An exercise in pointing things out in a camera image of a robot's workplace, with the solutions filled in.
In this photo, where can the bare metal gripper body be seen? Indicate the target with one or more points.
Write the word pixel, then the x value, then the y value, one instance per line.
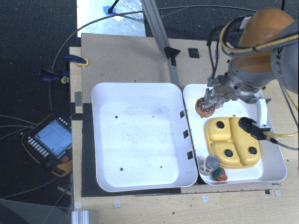
pixel 225 88

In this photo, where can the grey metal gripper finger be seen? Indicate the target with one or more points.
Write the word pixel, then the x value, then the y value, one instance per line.
pixel 208 99
pixel 220 102

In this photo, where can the brown sprinkled doughnut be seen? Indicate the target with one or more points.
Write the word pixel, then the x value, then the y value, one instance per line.
pixel 202 111

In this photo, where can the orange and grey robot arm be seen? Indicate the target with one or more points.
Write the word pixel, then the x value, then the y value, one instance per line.
pixel 266 34

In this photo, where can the white plastic tray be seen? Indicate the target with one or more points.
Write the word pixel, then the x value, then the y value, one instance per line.
pixel 233 106
pixel 140 139

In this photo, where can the yellow divided plate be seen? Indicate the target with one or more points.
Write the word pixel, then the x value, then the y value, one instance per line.
pixel 236 146

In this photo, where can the small white can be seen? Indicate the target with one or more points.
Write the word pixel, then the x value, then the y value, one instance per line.
pixel 209 164

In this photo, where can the red strawberry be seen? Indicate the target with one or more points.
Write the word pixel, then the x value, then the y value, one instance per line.
pixel 220 175

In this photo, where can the brown cardboard board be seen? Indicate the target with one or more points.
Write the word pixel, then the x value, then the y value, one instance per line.
pixel 128 59

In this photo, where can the black cylinder on white bracket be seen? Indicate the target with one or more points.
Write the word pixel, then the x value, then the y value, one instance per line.
pixel 253 129

